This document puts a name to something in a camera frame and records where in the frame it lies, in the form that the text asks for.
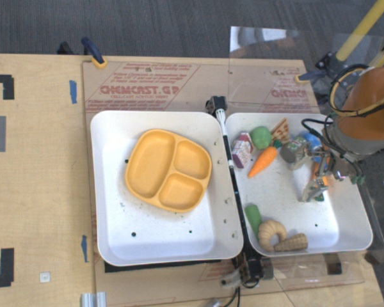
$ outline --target dark gray floor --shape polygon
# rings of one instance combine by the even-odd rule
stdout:
[[[105,55],[227,58],[231,26],[351,33],[377,0],[0,0],[0,53],[83,53],[91,38]],[[384,36],[384,14],[369,31]],[[365,161],[384,236],[384,155]],[[383,240],[367,258],[384,295]]]

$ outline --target toy lime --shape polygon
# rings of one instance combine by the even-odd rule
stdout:
[[[250,132],[252,143],[258,149],[265,149],[271,143],[271,133],[266,126],[258,126]]]

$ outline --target wooden table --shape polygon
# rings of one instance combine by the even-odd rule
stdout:
[[[0,54],[0,74],[11,75],[15,85],[15,99],[3,100],[0,84],[0,116],[6,120],[5,152],[0,152],[0,262],[2,249],[14,251],[13,281],[10,286],[0,287],[0,306],[78,306],[81,294],[95,292],[82,80],[82,63],[89,59]],[[217,65],[227,62],[107,59]],[[77,83],[76,104],[70,96],[70,80]],[[245,295],[241,305],[316,306],[319,301],[319,306],[384,306],[371,265],[363,254],[358,255],[358,262],[363,283]],[[190,301],[173,306],[203,303]]]

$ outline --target black corner marker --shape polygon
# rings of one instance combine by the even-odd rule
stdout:
[[[11,75],[0,75],[3,84],[3,100],[14,100],[14,78]]]
[[[0,288],[10,287],[14,281],[14,248],[1,250]]]

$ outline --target orange plate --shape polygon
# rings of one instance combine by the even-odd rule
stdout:
[[[136,143],[125,171],[128,190],[151,205],[189,212],[199,203],[212,161],[195,142],[166,130],[148,130]]]

